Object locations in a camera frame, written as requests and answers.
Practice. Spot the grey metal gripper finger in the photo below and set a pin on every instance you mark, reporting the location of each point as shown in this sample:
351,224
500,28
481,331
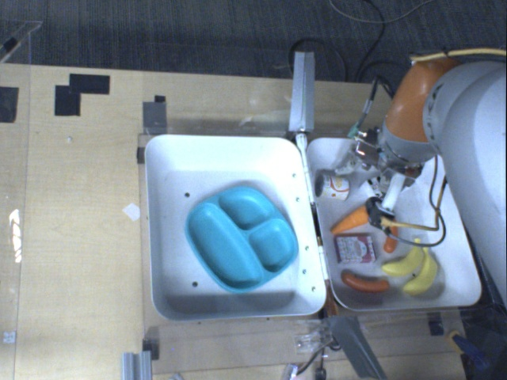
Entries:
374,187
345,168

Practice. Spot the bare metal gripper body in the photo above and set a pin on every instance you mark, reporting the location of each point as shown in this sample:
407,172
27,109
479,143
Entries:
367,148

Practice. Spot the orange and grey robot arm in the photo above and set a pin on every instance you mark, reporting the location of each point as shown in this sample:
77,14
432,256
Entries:
467,133

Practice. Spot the orange carrot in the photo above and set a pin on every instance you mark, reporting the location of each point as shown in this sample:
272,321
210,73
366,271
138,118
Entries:
352,219

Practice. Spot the thin black and white rod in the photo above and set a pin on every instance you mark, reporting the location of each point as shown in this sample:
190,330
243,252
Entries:
311,196

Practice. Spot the short red sausage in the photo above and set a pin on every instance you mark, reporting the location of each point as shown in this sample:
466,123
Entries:
390,242

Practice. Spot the maroon printed carton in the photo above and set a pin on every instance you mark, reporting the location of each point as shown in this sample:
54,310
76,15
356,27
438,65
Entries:
355,248

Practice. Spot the yellow banana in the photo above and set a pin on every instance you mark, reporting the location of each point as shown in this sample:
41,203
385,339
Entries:
424,277
406,263

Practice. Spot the long red sausage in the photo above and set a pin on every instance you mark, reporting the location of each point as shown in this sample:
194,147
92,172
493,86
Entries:
364,283

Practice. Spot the white plastic tray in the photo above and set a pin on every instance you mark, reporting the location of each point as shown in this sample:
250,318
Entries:
443,291
170,228

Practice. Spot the blue divided plate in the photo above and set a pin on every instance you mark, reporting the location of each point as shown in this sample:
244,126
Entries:
237,244

